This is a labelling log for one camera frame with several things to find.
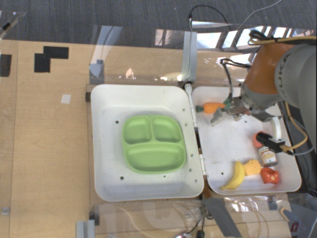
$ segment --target metal bracket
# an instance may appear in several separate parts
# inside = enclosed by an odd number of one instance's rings
[[[192,98],[193,88],[192,88],[191,84],[187,83],[185,85],[185,92],[188,95],[188,100],[189,100],[189,105],[190,105],[190,109],[191,109],[191,113],[192,113],[194,128],[197,128],[197,119],[196,119],[194,102],[193,102],[193,98]]]
[[[95,238],[95,220],[77,221],[76,238]]]
[[[197,69],[197,33],[185,32],[183,47],[182,81],[195,81]]]

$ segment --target wire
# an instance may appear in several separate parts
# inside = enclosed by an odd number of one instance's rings
[[[270,8],[270,7],[272,7],[272,6],[275,6],[275,5],[277,5],[278,3],[280,3],[281,1],[282,1],[282,0],[278,0],[277,2],[275,2],[275,3],[273,3],[273,4],[269,5],[269,6],[266,6],[266,7],[263,7],[263,8],[261,8],[261,9],[257,9],[257,10],[255,10],[255,11],[253,11],[253,12],[240,24],[240,26],[236,29],[236,31],[238,31],[238,30],[241,28],[241,26],[243,26],[244,23],[245,23],[254,13],[256,13],[256,12],[258,12],[258,11],[261,11],[261,10],[268,9],[268,8]]]
[[[306,132],[304,132],[304,130],[301,129],[301,128],[295,123],[295,121],[294,121],[294,119],[293,119],[293,117],[292,117],[292,115],[291,115],[291,112],[290,112],[290,110],[289,110],[289,106],[288,106],[288,103],[287,103],[287,102],[285,102],[285,109],[286,109],[286,113],[287,113],[287,115],[288,115],[288,119],[289,119],[289,120],[291,121],[291,123],[295,126],[295,128],[297,128],[297,129],[304,135],[304,139],[303,139],[301,142],[299,142],[299,143],[297,143],[297,144],[295,144],[295,145],[293,145],[293,146],[281,145],[280,148],[283,150],[283,152],[286,153],[286,152],[288,152],[288,151],[290,151],[290,150],[294,150],[294,149],[296,149],[296,148],[302,146],[303,144],[305,144],[306,141],[308,140],[308,136],[307,136]]]
[[[200,4],[200,5],[197,5],[197,6],[193,7],[193,8],[191,9],[190,13],[189,13],[189,16],[188,16],[189,28],[190,28],[190,31],[191,31],[191,32],[193,31],[193,29],[192,29],[192,18],[193,18],[193,15],[192,15],[192,13],[193,13],[193,11],[194,11],[196,8],[198,8],[198,7],[207,7],[207,8],[213,9],[213,10],[215,10],[216,12],[218,12],[218,13],[221,15],[221,17],[223,18],[224,22],[226,22],[226,24],[227,24],[227,26],[228,26],[228,28],[229,28],[229,31],[231,31],[231,28],[230,28],[230,26],[229,26],[229,24],[228,24],[228,21],[226,20],[225,16],[224,16],[218,9],[216,9],[215,7],[209,6],[209,5]]]
[[[204,214],[204,215],[197,221],[197,223],[195,224],[195,226],[194,226],[190,231],[188,231],[186,234],[189,235],[190,233],[192,233],[192,232],[197,228],[199,222],[200,222],[202,219],[204,219],[206,216],[207,216],[207,214]]]
[[[114,26],[111,27],[111,29],[109,30],[108,34],[106,35],[105,41],[103,43],[103,48],[101,49],[100,60],[103,59],[104,48],[105,48],[106,42],[108,40],[108,37],[110,36],[110,33],[112,32],[113,29],[114,29]]]
[[[307,181],[307,183],[308,183],[308,178],[309,178],[309,173],[310,173],[310,169],[311,169],[311,167],[308,165],[308,162],[307,162],[306,156],[303,156],[303,159],[304,159],[304,161],[305,161],[305,165],[306,165],[306,167],[307,167],[307,177],[306,177],[305,181]]]
[[[204,226],[205,226],[205,217],[203,218],[202,231],[204,230]]]
[[[312,193],[313,194],[313,197],[317,197],[317,191],[312,189],[312,188],[309,188],[308,189],[308,193]]]
[[[265,219],[265,217],[259,212],[259,211],[252,211],[254,214],[255,214],[255,216],[256,216],[256,218],[257,218],[257,220],[258,220],[258,236],[257,236],[257,238],[259,238],[260,237],[260,233],[261,233],[261,224],[260,224],[260,218],[258,217],[258,214],[263,218],[263,220],[264,220],[264,222],[265,222],[265,225],[266,225],[266,230],[267,230],[267,238],[269,238],[269,228],[268,228],[268,224],[267,224],[267,221],[266,221],[266,219]]]
[[[312,146],[309,150],[302,152],[302,153],[293,153],[294,156],[300,156],[300,155],[305,155],[308,153],[311,153],[314,150],[314,147]]]
[[[229,81],[229,95],[228,95],[228,99],[230,100],[230,102],[232,102],[232,96],[233,96],[233,86],[232,86],[232,81],[231,81],[231,76],[230,76],[230,73],[229,73],[229,70],[227,68],[227,65],[225,62],[223,62],[225,59],[221,59],[220,60],[220,63],[221,65],[223,66],[226,74],[227,74],[227,78],[228,78],[228,81]]]
[[[250,40],[248,41],[249,45],[264,45],[271,43],[287,43],[287,44],[316,44],[316,36],[297,36],[289,38],[274,38],[273,36],[267,37],[263,33],[252,30],[249,33]]]
[[[251,66],[248,64],[235,62],[235,61],[228,59],[228,58],[221,59],[220,64],[223,66],[223,68],[227,74],[228,81],[229,81],[229,96],[227,99],[231,103],[232,98],[233,98],[233,85],[232,85],[232,80],[231,80],[230,72],[228,70],[227,65],[233,65],[233,66],[240,67],[240,68],[250,68]]]

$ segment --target white sticker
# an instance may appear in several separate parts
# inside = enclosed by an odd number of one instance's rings
[[[70,104],[70,98],[71,98],[70,94],[63,94],[60,102],[62,104]]]

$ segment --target gray carpet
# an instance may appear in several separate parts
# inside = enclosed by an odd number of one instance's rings
[[[94,25],[189,30],[192,7],[208,4],[230,23],[277,0],[0,0],[1,10],[27,12],[22,40],[89,43]],[[317,0],[284,0],[255,13],[246,24],[316,29]],[[197,8],[193,19],[223,22],[214,10]]]

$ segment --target toy food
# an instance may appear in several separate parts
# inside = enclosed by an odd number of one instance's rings
[[[268,168],[277,165],[276,155],[268,147],[260,147],[259,154],[261,156],[264,167]]]
[[[265,184],[273,183],[277,184],[279,182],[279,174],[278,171],[275,171],[270,168],[262,168],[261,169],[262,180]]]
[[[243,165],[246,176],[257,175],[261,172],[261,165],[257,160],[251,159]]]
[[[218,108],[222,109],[225,106],[223,103],[207,102],[202,107],[196,106],[196,112],[204,111],[206,114],[213,114]]]
[[[240,161],[237,161],[234,166],[234,176],[231,181],[226,185],[221,187],[221,190],[224,189],[236,189],[244,180],[244,166]]]
[[[260,142],[257,141],[257,135],[258,135],[260,132],[265,133],[265,131],[261,130],[261,131],[259,131],[258,133],[255,133],[255,134],[253,135],[253,144],[254,144],[254,146],[257,147],[257,148],[260,148],[260,147],[263,146]]]

